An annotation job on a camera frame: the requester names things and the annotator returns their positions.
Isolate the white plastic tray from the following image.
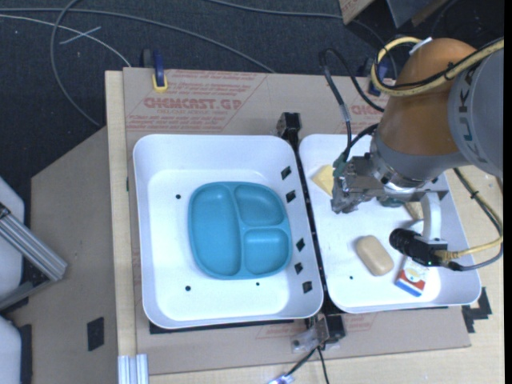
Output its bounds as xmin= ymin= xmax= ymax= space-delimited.
xmin=132 ymin=134 xmax=324 ymax=330
xmin=298 ymin=133 xmax=482 ymax=314

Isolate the yellow cheese wedge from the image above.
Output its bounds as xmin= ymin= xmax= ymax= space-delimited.
xmin=310 ymin=164 xmax=338 ymax=198

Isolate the black cylinder on white bracket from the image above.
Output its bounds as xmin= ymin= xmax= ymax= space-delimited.
xmin=389 ymin=190 xmax=450 ymax=267

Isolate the brown cardboard board red print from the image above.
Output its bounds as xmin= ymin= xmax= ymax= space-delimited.
xmin=122 ymin=66 xmax=472 ymax=376

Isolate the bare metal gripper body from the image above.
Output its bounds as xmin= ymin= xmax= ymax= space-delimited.
xmin=334 ymin=154 xmax=426 ymax=208

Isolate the beige bread roll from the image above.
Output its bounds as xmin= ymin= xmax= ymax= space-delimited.
xmin=355 ymin=234 xmax=395 ymax=278

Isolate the black block with thin wires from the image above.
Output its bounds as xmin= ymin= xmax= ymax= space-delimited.
xmin=276 ymin=111 xmax=302 ymax=140
xmin=314 ymin=314 xmax=346 ymax=351

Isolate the blue divided plate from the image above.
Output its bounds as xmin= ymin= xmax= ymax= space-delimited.
xmin=187 ymin=181 xmax=291 ymax=281

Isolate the tan flat piece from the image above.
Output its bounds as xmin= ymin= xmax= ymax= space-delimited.
xmin=403 ymin=201 xmax=425 ymax=221

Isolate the red white blue carton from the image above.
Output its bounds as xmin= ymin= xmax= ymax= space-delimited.
xmin=394 ymin=255 xmax=430 ymax=298

